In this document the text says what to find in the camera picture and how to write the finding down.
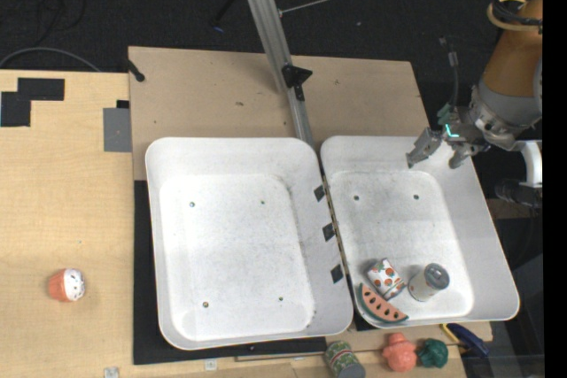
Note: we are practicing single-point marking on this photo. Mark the white can with grey top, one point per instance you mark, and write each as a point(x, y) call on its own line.
point(427, 283)

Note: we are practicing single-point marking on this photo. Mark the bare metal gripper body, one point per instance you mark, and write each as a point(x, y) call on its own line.
point(469, 130)

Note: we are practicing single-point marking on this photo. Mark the white plastic tray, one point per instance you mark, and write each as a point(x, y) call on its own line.
point(394, 230)
point(235, 252)

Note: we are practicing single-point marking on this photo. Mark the green broccoli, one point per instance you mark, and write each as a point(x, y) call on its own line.
point(433, 353)

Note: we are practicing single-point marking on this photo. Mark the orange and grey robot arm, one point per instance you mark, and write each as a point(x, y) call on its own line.
point(514, 53)

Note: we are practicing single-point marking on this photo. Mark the white cup with orange print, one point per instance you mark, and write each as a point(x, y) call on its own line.
point(384, 276)

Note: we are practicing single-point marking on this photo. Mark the black cylinder on white bracket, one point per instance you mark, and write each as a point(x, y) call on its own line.
point(533, 159)

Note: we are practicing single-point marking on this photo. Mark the toy watermelon slice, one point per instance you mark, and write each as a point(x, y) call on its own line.
point(376, 307)

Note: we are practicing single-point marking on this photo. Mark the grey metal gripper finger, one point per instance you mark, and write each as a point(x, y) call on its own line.
point(426, 146)
point(460, 155)

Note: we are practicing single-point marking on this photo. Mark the green and red can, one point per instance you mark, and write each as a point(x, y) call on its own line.
point(343, 360)

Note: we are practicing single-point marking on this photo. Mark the brown cardboard board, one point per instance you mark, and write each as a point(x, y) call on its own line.
point(212, 102)

